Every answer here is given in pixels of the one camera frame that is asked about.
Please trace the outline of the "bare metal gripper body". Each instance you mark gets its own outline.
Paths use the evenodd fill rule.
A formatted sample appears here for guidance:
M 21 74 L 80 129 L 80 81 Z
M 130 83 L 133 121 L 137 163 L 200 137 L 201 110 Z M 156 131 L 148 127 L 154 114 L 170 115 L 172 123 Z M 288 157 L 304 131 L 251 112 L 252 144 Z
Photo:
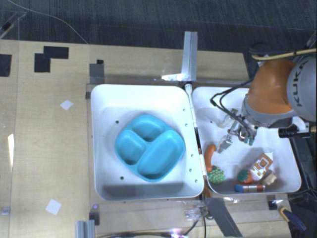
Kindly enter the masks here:
M 240 141 L 254 141 L 257 135 L 258 127 L 253 125 L 247 120 L 247 115 L 236 109 L 231 110 L 231 114 L 235 115 L 236 118 L 230 116 L 233 123 L 230 129 L 227 130 L 227 135 L 232 138 L 236 136 Z

